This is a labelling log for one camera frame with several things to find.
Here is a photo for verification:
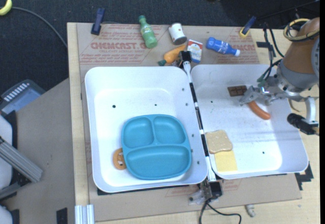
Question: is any brown cardboard board red print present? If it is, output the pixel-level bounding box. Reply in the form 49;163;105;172
76;22;303;215

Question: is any blue bottle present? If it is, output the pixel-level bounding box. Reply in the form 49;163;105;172
205;37;241;57

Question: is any orange pretzel biscuit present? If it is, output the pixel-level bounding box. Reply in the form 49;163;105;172
112;148;127;171

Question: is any thin black and white rod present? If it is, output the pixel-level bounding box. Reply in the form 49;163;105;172
182;61;216;182

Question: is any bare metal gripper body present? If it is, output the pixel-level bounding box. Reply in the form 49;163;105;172
253;75;309;100

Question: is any orange carrot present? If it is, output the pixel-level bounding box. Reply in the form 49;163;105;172
157;44;187;67

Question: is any white carton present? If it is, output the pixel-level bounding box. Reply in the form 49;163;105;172
187;39;204;64

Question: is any black block with thin wires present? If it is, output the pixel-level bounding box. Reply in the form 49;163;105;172
208;181;223;199
178;50;192;68

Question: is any orange sausage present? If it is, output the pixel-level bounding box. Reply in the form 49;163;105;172
247;101;271;120

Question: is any black cylinder on white bracket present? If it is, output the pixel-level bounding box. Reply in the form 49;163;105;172
286;95;320;136

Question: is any blue divided plate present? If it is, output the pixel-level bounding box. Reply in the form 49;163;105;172
120;114;192;181

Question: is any brown chocolate bar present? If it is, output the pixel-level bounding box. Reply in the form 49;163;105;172
227;85;248;97

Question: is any tan bread slice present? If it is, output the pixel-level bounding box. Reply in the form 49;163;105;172
205;130;234;154

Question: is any yellow banana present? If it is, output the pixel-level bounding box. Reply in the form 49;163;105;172
0;0;13;16

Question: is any green bottle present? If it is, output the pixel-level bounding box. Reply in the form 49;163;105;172
138;15;158;49

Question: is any white plastic tray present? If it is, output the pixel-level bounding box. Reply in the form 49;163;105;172
84;66;209;194
190;64;309;180

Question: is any white can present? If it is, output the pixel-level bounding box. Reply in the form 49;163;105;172
168;22;188;46

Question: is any yellow cheese slice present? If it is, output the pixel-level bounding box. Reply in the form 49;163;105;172
214;150;239;173

